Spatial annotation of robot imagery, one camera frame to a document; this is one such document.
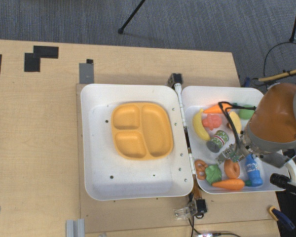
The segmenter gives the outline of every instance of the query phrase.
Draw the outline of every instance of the toy banana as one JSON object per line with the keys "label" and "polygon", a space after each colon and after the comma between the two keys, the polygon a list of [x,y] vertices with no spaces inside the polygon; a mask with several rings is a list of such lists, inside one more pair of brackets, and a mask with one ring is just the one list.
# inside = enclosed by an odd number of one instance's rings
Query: toy banana
{"label": "toy banana", "polygon": [[203,140],[210,140],[210,136],[208,134],[208,132],[205,130],[203,124],[202,124],[202,113],[203,113],[203,109],[201,109],[197,114],[194,115],[193,117],[193,127],[194,130],[196,132],[196,134],[198,135],[198,137],[200,137]]}

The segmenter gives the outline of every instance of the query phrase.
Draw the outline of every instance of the green can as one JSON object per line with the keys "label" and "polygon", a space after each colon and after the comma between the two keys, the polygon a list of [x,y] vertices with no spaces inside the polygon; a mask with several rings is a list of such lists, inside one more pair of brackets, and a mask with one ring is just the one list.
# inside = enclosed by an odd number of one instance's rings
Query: green can
{"label": "green can", "polygon": [[213,153],[218,153],[228,140],[228,134],[222,130],[218,130],[215,135],[211,137],[211,140],[206,143],[206,146]]}

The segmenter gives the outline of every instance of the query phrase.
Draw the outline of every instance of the orange carrot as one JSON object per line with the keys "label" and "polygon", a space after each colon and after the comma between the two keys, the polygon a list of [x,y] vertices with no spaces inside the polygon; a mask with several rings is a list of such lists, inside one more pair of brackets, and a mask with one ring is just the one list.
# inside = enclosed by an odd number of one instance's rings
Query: orange carrot
{"label": "orange carrot", "polygon": [[[222,108],[224,110],[226,110],[227,107],[231,107],[231,106],[229,104],[222,104]],[[222,113],[222,110],[220,109],[219,105],[216,104],[216,105],[213,105],[210,108],[207,108],[203,113],[206,113],[206,114],[208,114],[208,113],[216,113],[216,114],[218,114],[218,113]]]}
{"label": "orange carrot", "polygon": [[212,186],[224,188],[228,190],[238,191],[245,186],[245,182],[241,179],[227,179],[219,182],[212,183]]}

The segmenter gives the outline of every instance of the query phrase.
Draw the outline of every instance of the gray floor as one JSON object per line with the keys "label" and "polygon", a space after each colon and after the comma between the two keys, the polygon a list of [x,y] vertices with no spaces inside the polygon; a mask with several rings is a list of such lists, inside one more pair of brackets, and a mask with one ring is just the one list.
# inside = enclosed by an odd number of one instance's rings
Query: gray floor
{"label": "gray floor", "polygon": [[[119,35],[139,1],[0,0],[0,39],[228,51],[242,83],[263,75],[296,14],[296,0],[147,0]],[[296,69],[296,45],[275,48],[265,69]]]}

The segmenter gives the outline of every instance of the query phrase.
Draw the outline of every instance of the blue bottle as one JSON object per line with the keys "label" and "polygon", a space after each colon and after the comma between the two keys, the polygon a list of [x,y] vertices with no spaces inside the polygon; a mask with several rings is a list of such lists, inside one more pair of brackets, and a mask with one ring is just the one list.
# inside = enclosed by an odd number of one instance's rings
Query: blue bottle
{"label": "blue bottle", "polygon": [[257,162],[253,159],[253,155],[248,155],[246,157],[246,171],[249,180],[246,181],[246,186],[260,186],[263,184],[263,180],[260,177],[260,171]]}

